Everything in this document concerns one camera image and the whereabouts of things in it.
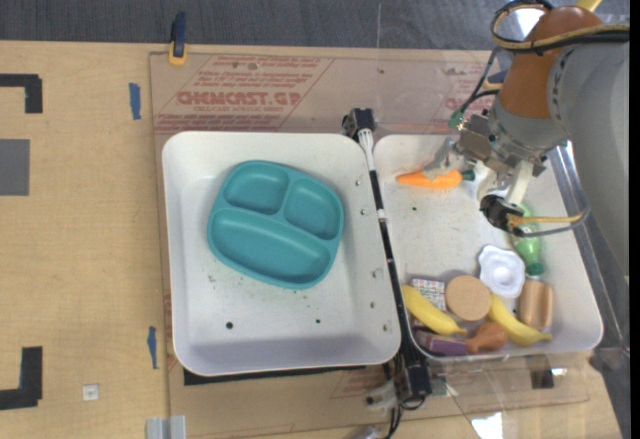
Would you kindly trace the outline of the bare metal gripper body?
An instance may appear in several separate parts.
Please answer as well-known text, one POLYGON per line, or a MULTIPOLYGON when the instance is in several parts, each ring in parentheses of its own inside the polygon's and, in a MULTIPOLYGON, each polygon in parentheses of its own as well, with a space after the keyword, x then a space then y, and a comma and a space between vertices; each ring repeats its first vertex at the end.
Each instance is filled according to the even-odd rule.
POLYGON ((481 161, 501 177, 513 176, 521 162, 532 165, 534 177, 546 170, 545 152, 517 140, 493 111, 466 119, 455 147, 467 159, 481 161))

